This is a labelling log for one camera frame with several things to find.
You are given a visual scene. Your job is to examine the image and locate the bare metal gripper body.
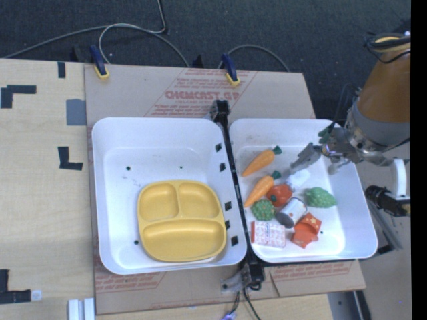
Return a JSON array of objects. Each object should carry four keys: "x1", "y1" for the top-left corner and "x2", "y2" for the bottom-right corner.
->
[{"x1": 321, "y1": 124, "x2": 394, "y2": 167}]

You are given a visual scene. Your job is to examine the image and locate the green grapes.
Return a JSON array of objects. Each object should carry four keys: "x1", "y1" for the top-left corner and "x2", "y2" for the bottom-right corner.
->
[{"x1": 304, "y1": 187, "x2": 338, "y2": 210}]

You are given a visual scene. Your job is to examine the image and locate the orange toy pepper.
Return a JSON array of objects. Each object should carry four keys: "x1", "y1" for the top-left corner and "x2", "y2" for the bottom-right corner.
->
[{"x1": 266, "y1": 183, "x2": 294, "y2": 208}]

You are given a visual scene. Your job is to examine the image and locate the orange carrot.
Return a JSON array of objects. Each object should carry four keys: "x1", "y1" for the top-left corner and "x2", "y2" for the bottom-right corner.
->
[
  {"x1": 243, "y1": 170, "x2": 282, "y2": 209},
  {"x1": 241, "y1": 145, "x2": 283, "y2": 178}
]

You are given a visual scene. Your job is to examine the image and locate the white plastic tray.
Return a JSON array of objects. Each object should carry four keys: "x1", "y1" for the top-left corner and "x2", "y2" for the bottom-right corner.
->
[
  {"x1": 91, "y1": 117, "x2": 248, "y2": 276},
  {"x1": 228, "y1": 117, "x2": 379, "y2": 264}
]

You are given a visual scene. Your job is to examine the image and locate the small white can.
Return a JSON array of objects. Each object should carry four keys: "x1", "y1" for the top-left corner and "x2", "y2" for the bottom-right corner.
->
[{"x1": 274, "y1": 197, "x2": 308, "y2": 229}]

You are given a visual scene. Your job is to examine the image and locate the green round bumpy fruit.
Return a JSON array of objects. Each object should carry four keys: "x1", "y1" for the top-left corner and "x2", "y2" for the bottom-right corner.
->
[{"x1": 250, "y1": 199, "x2": 277, "y2": 222}]

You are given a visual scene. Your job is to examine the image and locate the orange carton with star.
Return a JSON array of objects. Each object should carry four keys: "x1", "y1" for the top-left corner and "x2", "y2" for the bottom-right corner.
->
[{"x1": 290, "y1": 211, "x2": 323, "y2": 250}]

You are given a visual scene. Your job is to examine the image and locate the thin black rod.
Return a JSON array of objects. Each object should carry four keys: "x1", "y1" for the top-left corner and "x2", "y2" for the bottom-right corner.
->
[{"x1": 220, "y1": 118, "x2": 256, "y2": 268}]

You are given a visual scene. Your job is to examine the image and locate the white and orange packet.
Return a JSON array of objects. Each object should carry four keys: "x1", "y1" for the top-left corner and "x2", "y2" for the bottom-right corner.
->
[{"x1": 250, "y1": 220, "x2": 287, "y2": 249}]

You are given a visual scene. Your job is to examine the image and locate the yellow divided plate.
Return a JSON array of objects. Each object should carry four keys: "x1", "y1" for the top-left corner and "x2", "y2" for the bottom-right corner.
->
[{"x1": 137, "y1": 179, "x2": 228, "y2": 264}]

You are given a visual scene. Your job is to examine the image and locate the brown cardboard board red print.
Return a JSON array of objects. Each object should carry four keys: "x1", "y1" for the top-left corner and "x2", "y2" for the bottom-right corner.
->
[{"x1": 83, "y1": 63, "x2": 367, "y2": 315}]

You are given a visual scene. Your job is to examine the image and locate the black cylinder on white bracket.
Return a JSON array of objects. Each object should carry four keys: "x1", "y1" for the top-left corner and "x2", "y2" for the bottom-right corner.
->
[{"x1": 364, "y1": 158, "x2": 412, "y2": 218}]

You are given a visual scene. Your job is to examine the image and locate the black block with thin wires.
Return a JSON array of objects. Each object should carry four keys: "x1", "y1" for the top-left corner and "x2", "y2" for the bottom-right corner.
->
[
  {"x1": 209, "y1": 99, "x2": 232, "y2": 124},
  {"x1": 240, "y1": 261, "x2": 266, "y2": 290}
]

